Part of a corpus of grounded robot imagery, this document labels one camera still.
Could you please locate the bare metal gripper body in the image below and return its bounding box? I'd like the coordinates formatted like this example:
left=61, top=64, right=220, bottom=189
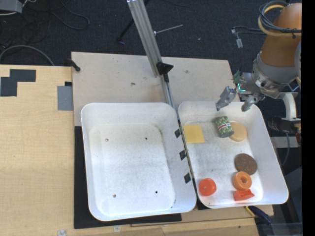
left=235, top=72, right=282, bottom=103

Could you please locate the green can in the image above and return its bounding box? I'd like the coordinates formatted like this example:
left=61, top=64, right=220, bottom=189
left=214, top=116, right=235, bottom=139

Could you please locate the cream round biscuit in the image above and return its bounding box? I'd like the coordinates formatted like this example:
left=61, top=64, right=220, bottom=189
left=228, top=121, right=248, bottom=143

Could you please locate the yellow cheese slice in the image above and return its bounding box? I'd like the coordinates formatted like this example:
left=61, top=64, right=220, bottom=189
left=183, top=124, right=206, bottom=144

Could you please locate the white plastic tray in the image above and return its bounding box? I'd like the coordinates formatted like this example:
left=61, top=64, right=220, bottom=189
left=177, top=100, right=289, bottom=209
left=80, top=102, right=198, bottom=222

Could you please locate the brown round patty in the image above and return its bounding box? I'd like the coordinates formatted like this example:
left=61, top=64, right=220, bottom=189
left=234, top=153, right=258, bottom=176

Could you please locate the orange doughnut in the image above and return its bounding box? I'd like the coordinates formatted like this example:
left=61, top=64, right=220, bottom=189
left=231, top=171, right=253, bottom=191

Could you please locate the red round slice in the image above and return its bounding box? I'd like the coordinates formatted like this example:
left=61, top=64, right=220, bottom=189
left=198, top=177, right=218, bottom=197

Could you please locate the red wedge block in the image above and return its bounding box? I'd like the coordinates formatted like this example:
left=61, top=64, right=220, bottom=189
left=232, top=188, right=255, bottom=202

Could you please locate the pale wood board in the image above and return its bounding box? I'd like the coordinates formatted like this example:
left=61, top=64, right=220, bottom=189
left=71, top=51, right=275, bottom=228

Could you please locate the black cylinder on white bracket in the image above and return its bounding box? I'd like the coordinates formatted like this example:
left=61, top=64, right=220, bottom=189
left=267, top=91, right=302, bottom=134

